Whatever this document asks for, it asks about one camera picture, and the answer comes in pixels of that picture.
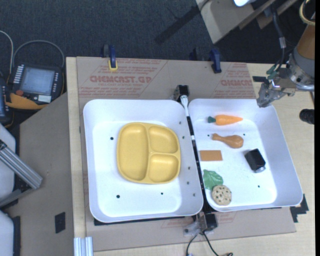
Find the black cylinder on white bracket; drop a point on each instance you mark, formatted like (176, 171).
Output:
(307, 116)

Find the orange carrot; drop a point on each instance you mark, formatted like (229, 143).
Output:
(228, 119)

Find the yellow divided plate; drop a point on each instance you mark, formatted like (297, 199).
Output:
(132, 152)

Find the brown cardboard board red print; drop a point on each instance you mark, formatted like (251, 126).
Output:
(155, 80)

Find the small black box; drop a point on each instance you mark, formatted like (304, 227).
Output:
(254, 159)

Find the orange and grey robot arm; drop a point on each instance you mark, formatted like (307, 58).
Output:
(307, 42)

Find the white plastic tray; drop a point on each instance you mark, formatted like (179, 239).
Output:
(105, 205)
(270, 140)

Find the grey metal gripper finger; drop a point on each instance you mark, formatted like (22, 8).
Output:
(271, 97)
(261, 98)

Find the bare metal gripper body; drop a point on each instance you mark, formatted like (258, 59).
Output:
(283, 83)

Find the green lettuce leaf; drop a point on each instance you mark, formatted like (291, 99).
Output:
(211, 178)

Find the brown chocolate chip biscuit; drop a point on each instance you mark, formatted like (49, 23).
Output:
(221, 195)

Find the brown chicken drumstick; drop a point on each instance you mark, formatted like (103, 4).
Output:
(233, 141)

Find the thin black and white rod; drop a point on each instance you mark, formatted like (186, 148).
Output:
(192, 136)

